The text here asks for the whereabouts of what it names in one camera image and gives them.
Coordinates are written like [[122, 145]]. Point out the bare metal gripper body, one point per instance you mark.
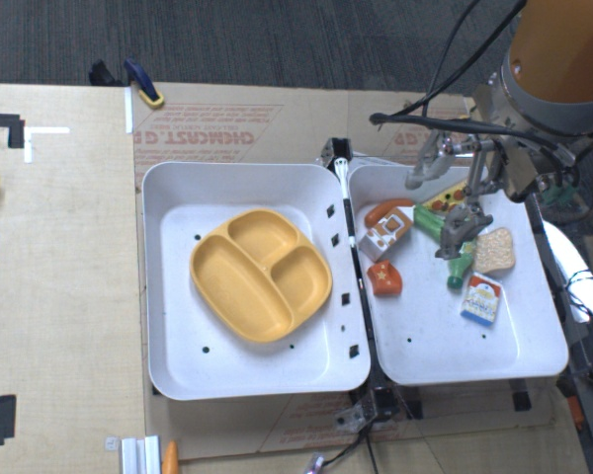
[[521, 166]]

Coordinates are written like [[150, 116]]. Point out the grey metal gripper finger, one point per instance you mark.
[[462, 225], [427, 166]]

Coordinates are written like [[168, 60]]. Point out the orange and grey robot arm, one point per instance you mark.
[[558, 32]]

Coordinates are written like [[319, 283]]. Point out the toy pizza slice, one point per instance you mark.
[[447, 198]]

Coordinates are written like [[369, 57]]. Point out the green toy vegetable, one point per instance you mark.
[[427, 221]]

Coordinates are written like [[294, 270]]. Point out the toy bread slice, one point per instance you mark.
[[495, 252]]

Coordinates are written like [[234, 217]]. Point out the green toy bottle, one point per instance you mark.
[[459, 269]]

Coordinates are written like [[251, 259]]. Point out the orange toy sausage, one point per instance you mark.
[[383, 209]]

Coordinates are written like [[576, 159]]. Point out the white blue and red carton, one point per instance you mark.
[[482, 300]]

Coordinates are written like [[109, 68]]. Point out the white and brown carton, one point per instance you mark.
[[383, 237]]

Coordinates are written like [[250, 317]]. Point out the thin black and white rod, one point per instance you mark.
[[354, 260]]

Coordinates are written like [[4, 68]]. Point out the white plastic tray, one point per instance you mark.
[[440, 348], [188, 363]]

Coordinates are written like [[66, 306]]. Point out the brown cardboard board red print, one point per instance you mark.
[[217, 131]]

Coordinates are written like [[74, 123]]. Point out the yellow divided plate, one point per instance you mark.
[[237, 279]]

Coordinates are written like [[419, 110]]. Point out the orange toy carrot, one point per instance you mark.
[[170, 459]]

